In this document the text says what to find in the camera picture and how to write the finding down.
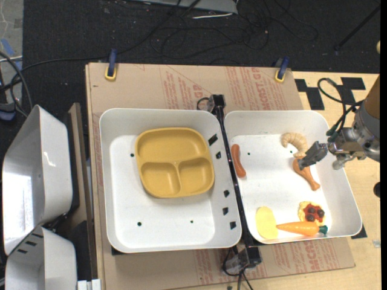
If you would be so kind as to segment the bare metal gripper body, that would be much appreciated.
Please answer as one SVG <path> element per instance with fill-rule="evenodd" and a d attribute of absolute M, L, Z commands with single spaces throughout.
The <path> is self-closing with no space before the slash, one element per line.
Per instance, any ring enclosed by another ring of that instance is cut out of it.
<path fill-rule="evenodd" d="M 380 161 L 380 141 L 364 128 L 344 127 L 334 132 L 328 138 L 328 150 L 342 161 L 350 158 Z"/>

